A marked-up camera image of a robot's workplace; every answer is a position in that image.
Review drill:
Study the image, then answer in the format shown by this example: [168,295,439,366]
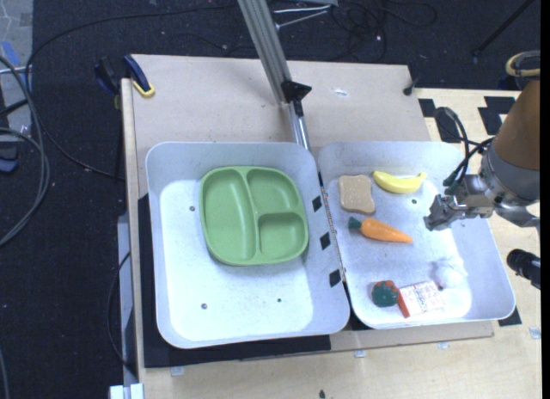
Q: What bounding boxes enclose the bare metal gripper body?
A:
[446,173,541,229]

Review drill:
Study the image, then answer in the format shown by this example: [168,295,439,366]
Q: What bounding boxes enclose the yellow banana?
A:
[371,169,429,195]

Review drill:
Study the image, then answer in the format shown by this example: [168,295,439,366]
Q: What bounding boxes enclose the orange carrot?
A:
[346,216,415,245]

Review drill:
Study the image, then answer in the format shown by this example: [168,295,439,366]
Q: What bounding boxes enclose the white crumpled lump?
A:
[431,255,469,291]

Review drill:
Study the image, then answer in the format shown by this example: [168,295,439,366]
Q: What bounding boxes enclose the white plastic tray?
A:
[317,140,516,331]
[144,140,351,350]

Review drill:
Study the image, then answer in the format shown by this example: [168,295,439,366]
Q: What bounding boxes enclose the white and red carton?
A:
[396,280,446,320]

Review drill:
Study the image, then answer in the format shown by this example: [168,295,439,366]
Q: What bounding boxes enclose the tan bread slice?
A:
[337,174,377,217]

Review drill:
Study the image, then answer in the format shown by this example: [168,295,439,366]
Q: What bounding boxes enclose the dark green round vegetable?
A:
[370,279,400,309]

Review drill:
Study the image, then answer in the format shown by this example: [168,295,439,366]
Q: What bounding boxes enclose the thin black and white rod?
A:
[288,100,348,286]

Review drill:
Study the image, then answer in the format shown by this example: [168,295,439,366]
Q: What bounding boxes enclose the green divided plate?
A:
[199,165,311,267]

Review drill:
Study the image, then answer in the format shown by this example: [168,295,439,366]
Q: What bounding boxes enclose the brown cardboard board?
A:
[130,52,495,369]

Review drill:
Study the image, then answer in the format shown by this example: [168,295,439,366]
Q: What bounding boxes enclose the black cylinder on white bracket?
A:
[505,248,541,292]

